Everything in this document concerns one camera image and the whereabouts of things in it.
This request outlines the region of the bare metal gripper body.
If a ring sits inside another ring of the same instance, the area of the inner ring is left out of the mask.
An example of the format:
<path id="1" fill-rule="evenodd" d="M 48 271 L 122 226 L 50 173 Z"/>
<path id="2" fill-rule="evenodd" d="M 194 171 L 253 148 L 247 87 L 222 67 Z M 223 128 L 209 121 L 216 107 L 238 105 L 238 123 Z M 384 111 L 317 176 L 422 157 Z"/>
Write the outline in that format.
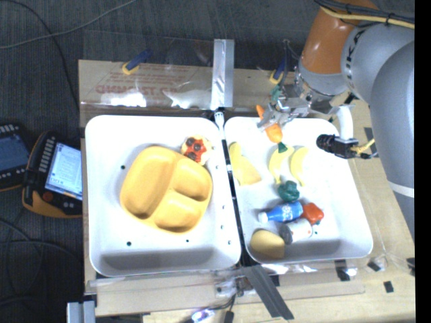
<path id="1" fill-rule="evenodd" d="M 312 89 L 306 83 L 283 85 L 275 101 L 275 110 L 290 117 L 305 117 L 310 113 L 335 114 L 338 107 L 332 105 L 332 95 Z"/>

